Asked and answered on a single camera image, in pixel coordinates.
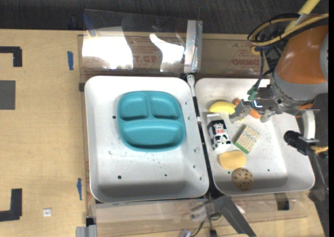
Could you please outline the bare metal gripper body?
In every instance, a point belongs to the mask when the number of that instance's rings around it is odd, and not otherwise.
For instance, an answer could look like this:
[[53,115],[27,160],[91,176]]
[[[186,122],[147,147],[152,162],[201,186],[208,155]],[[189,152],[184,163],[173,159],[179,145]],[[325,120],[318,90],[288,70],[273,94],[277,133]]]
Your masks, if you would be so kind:
[[251,107],[259,114],[266,111],[280,114],[284,111],[285,95],[274,85],[259,87],[254,99],[251,100]]

